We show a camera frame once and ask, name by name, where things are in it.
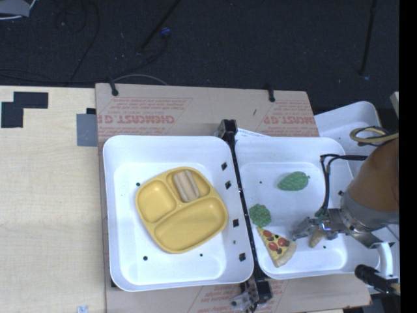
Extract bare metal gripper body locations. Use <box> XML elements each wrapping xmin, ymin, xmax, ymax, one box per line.
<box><xmin>315</xmin><ymin>207</ymin><xmax>363</xmax><ymax>240</ymax></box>

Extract pizza slice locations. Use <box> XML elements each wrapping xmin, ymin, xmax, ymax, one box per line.
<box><xmin>255</xmin><ymin>226</ymin><xmax>298</xmax><ymax>269</ymax></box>

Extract white plastic tray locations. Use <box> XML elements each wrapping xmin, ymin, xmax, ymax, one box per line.
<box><xmin>102</xmin><ymin>134</ymin><xmax>255</xmax><ymax>293</ymax></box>
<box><xmin>234</xmin><ymin>136</ymin><xmax>381</xmax><ymax>280</ymax></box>

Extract green broccoli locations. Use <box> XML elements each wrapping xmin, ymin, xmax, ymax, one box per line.
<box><xmin>248</xmin><ymin>203</ymin><xmax>272</xmax><ymax>228</ymax></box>

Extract green grapes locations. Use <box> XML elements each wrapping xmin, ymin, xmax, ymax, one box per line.
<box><xmin>277</xmin><ymin>171</ymin><xmax>311</xmax><ymax>192</ymax></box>

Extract thin black rod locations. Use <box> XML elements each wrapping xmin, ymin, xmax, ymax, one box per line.
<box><xmin>227</xmin><ymin>131</ymin><xmax>266</xmax><ymax>295</ymax></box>

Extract yellow divided plate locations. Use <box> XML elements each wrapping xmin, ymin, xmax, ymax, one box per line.
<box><xmin>134</xmin><ymin>166</ymin><xmax>229</xmax><ymax>255</ymax></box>

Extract beige sausage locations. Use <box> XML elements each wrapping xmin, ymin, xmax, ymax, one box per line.
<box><xmin>171</xmin><ymin>169</ymin><xmax>201</xmax><ymax>203</ymax></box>

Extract brown cardboard board red print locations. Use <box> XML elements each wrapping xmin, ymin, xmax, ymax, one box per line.
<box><xmin>94</xmin><ymin>82</ymin><xmax>373</xmax><ymax>313</ymax></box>

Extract black cylinder on white bracket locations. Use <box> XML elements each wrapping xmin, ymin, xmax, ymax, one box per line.
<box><xmin>354</xmin><ymin>241</ymin><xmax>400</xmax><ymax>297</ymax></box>

